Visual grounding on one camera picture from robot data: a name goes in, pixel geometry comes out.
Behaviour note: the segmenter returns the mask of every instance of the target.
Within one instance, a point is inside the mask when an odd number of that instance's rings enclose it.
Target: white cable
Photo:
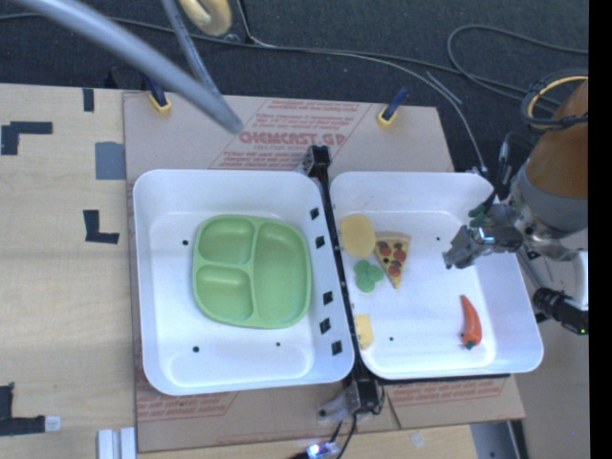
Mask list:
[[[147,43],[78,0],[11,0],[39,12],[120,57],[138,70],[177,92],[231,133],[242,121],[228,105]]]
[[[210,77],[208,73],[207,67],[202,62],[202,58],[198,53],[198,50],[193,44],[193,40],[189,36],[189,32],[185,27],[185,22],[183,21],[183,17],[179,12],[179,8],[175,4],[174,0],[160,0],[162,2],[162,6],[164,7],[165,14],[170,21],[170,25],[176,34],[176,37],[179,41],[179,45],[183,50],[183,54],[187,60],[187,64],[191,69],[191,73],[196,77],[196,79],[205,85],[210,92],[212,92],[215,96],[223,100],[221,97],[221,92],[215,85],[214,81]]]

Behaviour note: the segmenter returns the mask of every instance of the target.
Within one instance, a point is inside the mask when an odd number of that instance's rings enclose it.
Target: yellow clamp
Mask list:
[[[149,94],[149,100],[151,100],[153,107],[155,107],[157,112],[159,112],[160,114],[165,114],[172,107],[172,102],[168,97],[165,98],[165,105],[161,105],[159,102],[157,102],[155,97],[153,97],[153,94]]]
[[[382,127],[390,126],[397,116],[398,108],[405,102],[406,97],[408,97],[408,91],[405,87],[402,87],[391,102],[379,112],[376,117],[378,124]]]

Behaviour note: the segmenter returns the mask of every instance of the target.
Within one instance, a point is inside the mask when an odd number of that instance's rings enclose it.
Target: green plate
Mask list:
[[[311,279],[306,240],[287,223],[227,214],[198,229],[193,293],[212,319],[255,328],[291,326],[308,310]]]

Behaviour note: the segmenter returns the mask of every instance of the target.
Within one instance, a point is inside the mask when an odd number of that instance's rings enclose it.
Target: white tray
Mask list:
[[[468,212],[492,192],[469,173],[347,172],[332,182],[336,222],[352,213],[370,218],[375,230],[412,236],[399,289],[385,278],[362,293],[353,267],[359,259],[342,249],[354,315],[370,315],[374,342],[361,350],[365,365],[389,380],[528,372],[543,347],[516,257],[495,254],[463,270],[445,266],[442,252]],[[376,264],[372,254],[369,261]],[[459,295],[479,313],[482,343],[460,340],[464,324]]]
[[[134,186],[144,373],[170,395],[343,379],[355,353],[317,185],[295,172],[153,170]],[[284,329],[206,317],[191,289],[198,227],[217,214],[267,216],[300,229],[313,271],[310,309]]]

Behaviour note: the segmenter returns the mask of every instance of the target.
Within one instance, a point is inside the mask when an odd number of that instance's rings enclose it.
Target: wooden table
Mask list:
[[[12,415],[57,415],[60,431],[0,437],[0,457],[96,457],[97,431],[136,425],[124,180],[98,180],[95,145],[123,143],[122,92],[0,85],[0,124],[51,121],[0,156],[0,385],[14,383]],[[86,242],[83,211],[101,232]],[[358,434],[346,458],[475,459],[469,426]],[[285,441],[155,452],[155,458],[283,459],[308,445]]]

